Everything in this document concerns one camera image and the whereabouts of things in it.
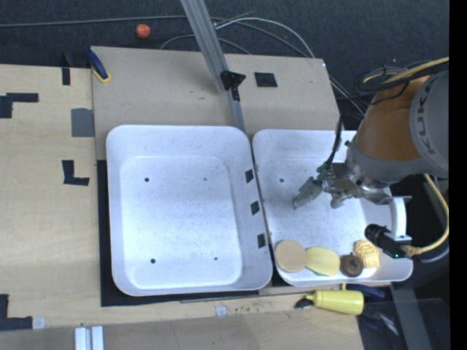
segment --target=gray carpet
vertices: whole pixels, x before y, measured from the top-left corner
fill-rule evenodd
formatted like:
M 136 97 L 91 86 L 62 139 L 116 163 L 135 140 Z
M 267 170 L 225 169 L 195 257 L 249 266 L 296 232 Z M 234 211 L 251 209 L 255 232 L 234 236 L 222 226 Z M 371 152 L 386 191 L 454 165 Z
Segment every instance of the gray carpet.
M 251 15 L 278 21 L 297 31 L 329 73 L 348 90 L 362 72 L 383 64 L 404 66 L 449 55 L 449 0 L 205 0 L 211 16 Z M 0 0 L 0 25 L 184 15 L 179 0 Z M 0 63 L 57 66 L 64 51 L 82 60 L 91 45 L 159 47 L 188 34 L 185 20 L 147 21 L 150 40 L 134 35 L 136 22 L 42 28 L 0 28 Z M 285 30 L 255 23 L 305 50 Z M 278 41 L 247 28 L 219 31 L 252 53 L 298 55 Z M 197 50 L 193 40 L 169 49 Z M 238 51 L 228 45 L 226 52 Z

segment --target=black cable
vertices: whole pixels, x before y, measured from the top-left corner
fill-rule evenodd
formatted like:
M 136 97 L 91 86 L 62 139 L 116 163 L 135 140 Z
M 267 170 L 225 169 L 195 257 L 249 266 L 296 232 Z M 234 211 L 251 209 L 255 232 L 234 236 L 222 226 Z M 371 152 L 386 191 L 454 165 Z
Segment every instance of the black cable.
M 354 96 L 354 97 L 336 97 L 337 101 L 355 101 L 357 103 L 360 103 L 360 106 L 362 107 L 367 107 L 371 101 L 365 101 L 363 100 L 362 97 L 360 96 Z
M 385 98 L 381 98 L 380 100 L 378 101 L 373 101 L 370 103 L 370 105 L 376 105 L 376 104 L 379 104 L 380 102 L 383 102 L 383 101 L 386 101 L 386 100 L 391 100 L 393 98 L 397 98 L 399 97 L 400 95 L 402 95 L 402 93 L 404 93 L 404 91 L 407 89 L 407 87 L 409 86 L 409 82 L 407 82 L 403 87 L 402 89 L 398 92 L 397 95 L 395 96 L 389 96 L 389 97 L 385 97 Z
M 353 118 L 354 120 L 356 120 L 357 122 L 361 122 L 361 121 L 362 121 L 362 117 L 361 117 L 359 114 L 356 114 L 356 113 L 344 112 L 343 115 L 344 115 L 344 117 L 351 117 L 351 118 Z
M 439 252 L 437 255 L 434 255 L 432 257 L 426 257 L 426 258 L 417 258 L 417 261 L 421 263 L 434 263 L 446 257 L 448 254 L 449 254 L 449 242 L 447 242 L 447 245 L 443 249 L 443 251 Z
M 325 161 L 326 170 L 328 170 L 331 167 L 331 164 L 334 160 L 334 156 L 336 155 L 336 152 L 337 152 L 337 148 L 339 148 L 339 144 L 341 142 L 341 133 L 342 133 L 343 124 L 344 124 L 344 116 L 341 114 L 339 116 L 339 121 L 337 122 L 336 138 L 334 139 L 333 149 L 328 159 Z
M 400 79 L 394 79 L 393 81 L 388 82 L 393 78 L 394 75 L 397 73 L 401 73 L 404 71 L 409 71 L 410 69 L 415 69 L 417 66 L 411 64 L 411 67 L 406 66 L 405 68 L 397 68 L 397 67 L 386 67 L 383 66 L 382 68 L 378 68 L 376 70 L 370 71 L 369 73 L 363 74 L 360 77 L 358 77 L 355 82 L 354 82 L 354 89 L 355 92 L 359 95 L 365 95 L 369 93 L 378 93 L 382 90 L 387 90 L 390 88 L 394 88 L 398 85 L 408 83 L 414 79 L 424 77 L 425 75 L 432 75 L 436 74 L 440 71 L 443 71 L 445 69 L 449 68 L 449 60 L 444 60 L 442 62 L 435 61 L 436 63 L 433 64 L 432 66 L 429 66 L 427 68 L 422 68 L 419 71 L 416 71 L 414 73 L 408 74 L 407 76 L 400 78 Z
M 186 15 L 170 15 L 170 16 L 149 16 L 149 17 L 119 17 L 119 18 L 104 18 L 104 19 L 98 19 L 98 20 L 71 20 L 71 21 L 55 21 L 55 22 L 44 22 L 44 23 L 7 23 L 7 24 L 1 24 L 0 29 L 2 28 L 29 28 L 29 27 L 43 27 L 43 26 L 70 26 L 70 25 L 87 25 L 87 24 L 95 24 L 95 23 L 115 23 L 115 22 L 128 22 L 128 21 L 134 21 L 134 20 L 140 20 L 140 21 L 148 21 L 148 20 L 186 20 L 188 17 Z M 211 17 L 211 20 L 213 21 L 220 21 L 220 22 L 225 22 L 227 21 L 223 17 Z M 232 25 L 238 25 L 242 26 L 245 28 L 249 28 L 258 32 L 261 32 L 262 34 L 265 34 L 267 36 L 270 36 L 271 38 L 283 43 L 290 49 L 292 49 L 294 52 L 297 54 L 301 55 L 302 57 L 310 57 L 308 56 L 305 52 L 301 51 L 291 43 L 285 41 L 281 37 L 267 31 L 263 30 L 262 28 L 259 28 L 257 26 L 252 26 L 247 23 L 243 22 L 232 22 Z M 223 39 L 224 42 L 227 44 L 232 45 L 233 47 L 236 47 L 238 50 L 243 51 L 244 53 L 250 54 L 248 51 L 246 51 L 244 48 L 232 43 L 232 42 L 227 42 L 225 39 Z M 337 84 L 336 80 L 329 76 L 330 80 L 334 83 Z
M 414 61 L 414 62 L 409 63 L 409 65 L 405 65 L 405 67 L 407 67 L 408 69 L 412 69 L 416 66 L 423 65 L 424 63 L 428 63 L 430 61 L 431 60 Z

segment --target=blue clamp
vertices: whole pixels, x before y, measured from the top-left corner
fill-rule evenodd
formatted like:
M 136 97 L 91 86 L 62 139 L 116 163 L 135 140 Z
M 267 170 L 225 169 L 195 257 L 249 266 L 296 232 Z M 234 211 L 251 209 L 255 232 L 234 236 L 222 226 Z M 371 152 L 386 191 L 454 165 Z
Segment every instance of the blue clamp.
M 86 58 L 90 62 L 90 65 L 93 68 L 93 73 L 96 75 L 96 78 L 99 79 L 101 83 L 108 83 L 112 79 L 112 76 L 105 70 L 104 65 L 102 65 L 101 60 L 96 54 L 92 51 L 87 49 Z

